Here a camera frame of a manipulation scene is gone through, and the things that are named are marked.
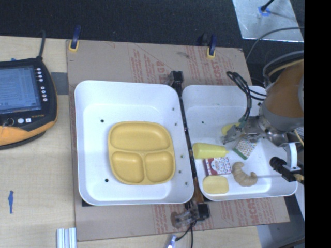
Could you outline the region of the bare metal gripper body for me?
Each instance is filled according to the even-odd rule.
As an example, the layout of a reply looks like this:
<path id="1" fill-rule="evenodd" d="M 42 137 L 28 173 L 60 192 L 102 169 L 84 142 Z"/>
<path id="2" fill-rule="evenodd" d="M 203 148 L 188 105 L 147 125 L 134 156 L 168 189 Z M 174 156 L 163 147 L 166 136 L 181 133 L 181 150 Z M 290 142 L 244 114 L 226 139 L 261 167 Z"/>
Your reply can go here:
<path id="1" fill-rule="evenodd" d="M 243 135 L 252 142 L 265 138 L 275 146 L 285 146 L 289 138 L 285 132 L 277 130 L 263 116 L 251 116 L 243 127 Z"/>

